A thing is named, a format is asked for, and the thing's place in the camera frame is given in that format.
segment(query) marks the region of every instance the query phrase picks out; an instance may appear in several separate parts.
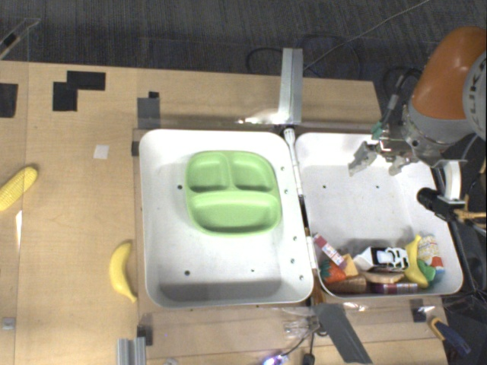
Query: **green plate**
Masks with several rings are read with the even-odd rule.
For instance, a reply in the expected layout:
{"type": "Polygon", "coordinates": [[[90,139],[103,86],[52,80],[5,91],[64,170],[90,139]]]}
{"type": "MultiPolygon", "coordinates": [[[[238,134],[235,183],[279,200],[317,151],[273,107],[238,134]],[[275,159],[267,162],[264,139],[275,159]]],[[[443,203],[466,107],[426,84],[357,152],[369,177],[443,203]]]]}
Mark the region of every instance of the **green plate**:
{"type": "Polygon", "coordinates": [[[186,206],[193,224],[213,235],[251,235],[281,221],[271,164],[246,151],[203,151],[186,168],[186,206]]]}

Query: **wooden table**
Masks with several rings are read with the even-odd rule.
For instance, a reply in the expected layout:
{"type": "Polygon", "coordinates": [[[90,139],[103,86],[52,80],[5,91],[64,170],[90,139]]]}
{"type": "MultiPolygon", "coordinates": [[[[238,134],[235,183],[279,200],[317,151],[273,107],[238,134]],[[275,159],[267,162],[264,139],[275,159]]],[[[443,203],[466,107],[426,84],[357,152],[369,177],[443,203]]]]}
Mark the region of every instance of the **wooden table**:
{"type": "MultiPolygon", "coordinates": [[[[2,317],[17,317],[15,335],[0,331],[0,362],[115,363],[117,339],[134,338],[138,324],[137,305],[116,294],[108,276],[113,250],[135,236],[131,143],[137,97],[159,92],[162,118],[220,115],[236,120],[276,108],[279,78],[0,62],[0,82],[19,84],[18,114],[0,119],[1,153],[17,153],[0,160],[0,183],[23,163],[35,164],[40,171],[23,202],[0,217],[2,228],[7,228],[23,210],[20,260],[17,252],[0,254],[0,299],[15,298],[18,288],[16,310],[12,302],[10,309],[0,305],[2,317]],[[106,89],[80,90],[77,112],[53,112],[53,82],[65,82],[68,70],[106,72],[106,89]],[[98,144],[110,146],[106,160],[94,159],[98,144]],[[8,287],[14,289],[4,295],[8,287]]],[[[374,87],[368,82],[305,79],[303,103],[305,120],[372,125],[379,118],[374,87]]],[[[8,238],[2,245],[12,244],[12,234],[11,227],[0,233],[8,238]]],[[[428,302],[435,315],[444,317],[438,298],[428,302]]],[[[384,313],[364,313],[367,317],[352,315],[375,363],[447,363],[442,344],[428,326],[412,323],[407,303],[388,307],[384,313]],[[406,311],[395,314],[393,306],[406,311]],[[391,315],[399,315],[398,321],[390,323],[391,315]]],[[[172,333],[184,330],[181,314],[161,315],[172,333]]],[[[242,335],[235,339],[258,338],[265,350],[232,353],[230,347],[205,352],[205,343],[214,344],[224,331],[202,323],[199,330],[188,332],[188,339],[204,355],[180,353],[179,364],[259,363],[277,349],[292,346],[293,341],[283,338],[281,319],[262,315],[254,321],[254,330],[244,322],[242,335]]],[[[317,339],[314,352],[317,364],[342,363],[328,338],[317,339]]],[[[300,363],[302,353],[296,351],[291,363],[300,363]]],[[[163,364],[164,359],[148,363],[163,364]]]]}

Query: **metal bracket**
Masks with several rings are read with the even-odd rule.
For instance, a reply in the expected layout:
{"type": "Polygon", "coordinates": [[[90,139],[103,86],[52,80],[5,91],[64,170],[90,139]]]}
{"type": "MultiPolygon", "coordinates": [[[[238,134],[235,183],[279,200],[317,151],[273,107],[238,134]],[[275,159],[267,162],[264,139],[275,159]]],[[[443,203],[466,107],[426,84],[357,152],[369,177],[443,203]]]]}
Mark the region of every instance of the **metal bracket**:
{"type": "Polygon", "coordinates": [[[302,97],[303,50],[283,49],[278,109],[278,119],[281,124],[295,125],[301,122],[302,97]]]}
{"type": "Polygon", "coordinates": [[[145,365],[145,338],[133,341],[119,339],[116,344],[116,365],[145,365]]]}

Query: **banana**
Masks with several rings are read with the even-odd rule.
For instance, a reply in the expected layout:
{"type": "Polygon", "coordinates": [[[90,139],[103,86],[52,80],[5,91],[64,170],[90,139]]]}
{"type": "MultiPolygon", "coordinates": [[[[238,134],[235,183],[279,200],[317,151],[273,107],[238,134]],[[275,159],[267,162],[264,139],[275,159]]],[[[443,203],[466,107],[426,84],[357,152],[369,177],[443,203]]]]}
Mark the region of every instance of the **banana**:
{"type": "Polygon", "coordinates": [[[418,267],[418,243],[421,240],[420,235],[416,235],[415,239],[406,245],[406,252],[409,258],[409,267],[404,271],[404,274],[412,283],[417,283],[420,288],[427,288],[429,283],[426,277],[422,274],[418,267]]]}
{"type": "Polygon", "coordinates": [[[25,167],[0,188],[0,211],[4,211],[22,197],[37,179],[37,170],[25,167]]]}
{"type": "Polygon", "coordinates": [[[119,294],[127,296],[132,303],[137,301],[137,296],[130,289],[126,275],[126,266],[132,250],[132,242],[127,241],[118,246],[110,259],[110,281],[112,287],[119,294]]]}

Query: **corn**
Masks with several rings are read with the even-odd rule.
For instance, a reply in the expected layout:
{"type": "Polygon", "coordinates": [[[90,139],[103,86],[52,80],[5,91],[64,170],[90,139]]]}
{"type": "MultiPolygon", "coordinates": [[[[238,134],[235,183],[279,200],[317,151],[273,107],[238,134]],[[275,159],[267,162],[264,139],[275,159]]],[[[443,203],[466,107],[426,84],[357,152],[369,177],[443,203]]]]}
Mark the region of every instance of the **corn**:
{"type": "Polygon", "coordinates": [[[37,170],[25,167],[18,171],[7,183],[0,188],[0,211],[5,211],[22,197],[36,181],[37,170]]]}

